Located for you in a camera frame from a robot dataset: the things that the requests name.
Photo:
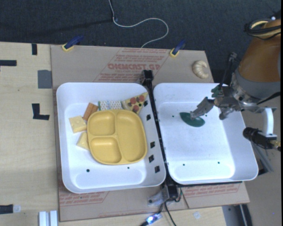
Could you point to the toy pizza slice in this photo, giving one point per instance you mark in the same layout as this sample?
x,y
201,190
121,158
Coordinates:
x,y
135,102

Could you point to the black cylinder on white bracket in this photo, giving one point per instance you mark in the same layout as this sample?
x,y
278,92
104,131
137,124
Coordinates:
x,y
268,121

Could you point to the yellow divided plate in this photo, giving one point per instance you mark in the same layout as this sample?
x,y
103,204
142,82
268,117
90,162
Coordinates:
x,y
118,138

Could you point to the yellow cheese wedge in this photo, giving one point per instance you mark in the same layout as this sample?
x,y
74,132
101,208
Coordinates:
x,y
77,124
83,141

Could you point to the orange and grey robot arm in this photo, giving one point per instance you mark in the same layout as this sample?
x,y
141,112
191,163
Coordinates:
x,y
259,55

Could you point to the white plastic tray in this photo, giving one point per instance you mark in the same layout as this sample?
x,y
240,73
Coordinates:
x,y
108,176
198,149

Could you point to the thin black rod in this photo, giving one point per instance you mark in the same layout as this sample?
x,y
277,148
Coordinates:
x,y
158,131

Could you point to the white dotted cracker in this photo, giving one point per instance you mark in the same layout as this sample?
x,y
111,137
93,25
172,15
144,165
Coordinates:
x,y
110,105

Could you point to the orange biscuit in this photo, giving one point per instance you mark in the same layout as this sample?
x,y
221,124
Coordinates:
x,y
89,111

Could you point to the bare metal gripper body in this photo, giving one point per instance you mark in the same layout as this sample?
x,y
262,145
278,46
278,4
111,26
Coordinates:
x,y
230,100

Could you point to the beige toy croissant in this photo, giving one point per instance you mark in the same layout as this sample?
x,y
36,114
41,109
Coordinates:
x,y
199,69

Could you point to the brown cardboard board red print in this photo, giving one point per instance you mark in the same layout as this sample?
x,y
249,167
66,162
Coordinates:
x,y
89,65

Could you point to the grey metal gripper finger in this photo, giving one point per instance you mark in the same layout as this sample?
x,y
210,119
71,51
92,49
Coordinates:
x,y
202,107
225,114

